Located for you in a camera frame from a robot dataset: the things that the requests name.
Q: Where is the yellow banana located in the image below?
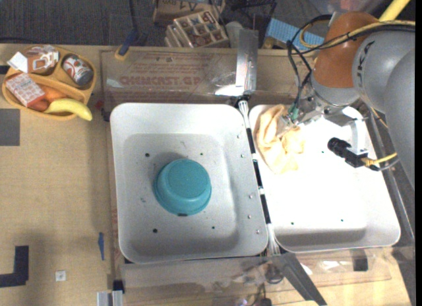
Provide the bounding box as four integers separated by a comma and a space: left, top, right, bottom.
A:
43, 98, 94, 122

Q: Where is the small white box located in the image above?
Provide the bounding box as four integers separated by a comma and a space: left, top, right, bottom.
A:
6, 51, 30, 73

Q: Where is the teal bowl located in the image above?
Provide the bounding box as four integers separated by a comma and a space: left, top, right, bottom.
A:
152, 158, 213, 217

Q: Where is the orange and white carton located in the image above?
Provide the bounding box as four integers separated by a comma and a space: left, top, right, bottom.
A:
25, 45, 61, 75

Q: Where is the white plastic tray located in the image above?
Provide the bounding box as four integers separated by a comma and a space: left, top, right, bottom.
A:
248, 104, 402, 254
109, 102, 270, 264

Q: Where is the black cylinder on white bracket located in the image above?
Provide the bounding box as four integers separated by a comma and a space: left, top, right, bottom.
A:
326, 113, 371, 169

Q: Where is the pink and white packet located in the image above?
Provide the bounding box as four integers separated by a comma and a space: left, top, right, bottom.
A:
4, 73, 46, 108

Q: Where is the orange carrot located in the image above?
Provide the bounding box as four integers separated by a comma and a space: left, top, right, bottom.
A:
28, 86, 68, 112

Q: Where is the red and white can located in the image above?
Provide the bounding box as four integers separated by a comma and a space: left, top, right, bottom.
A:
61, 54, 94, 86

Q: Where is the orange divided plate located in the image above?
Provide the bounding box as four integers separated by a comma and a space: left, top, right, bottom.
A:
1, 44, 98, 121

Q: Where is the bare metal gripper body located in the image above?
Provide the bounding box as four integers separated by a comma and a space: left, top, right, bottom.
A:
282, 94, 334, 131

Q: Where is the yellow cloth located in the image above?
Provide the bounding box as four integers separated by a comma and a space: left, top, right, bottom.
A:
255, 104, 306, 175

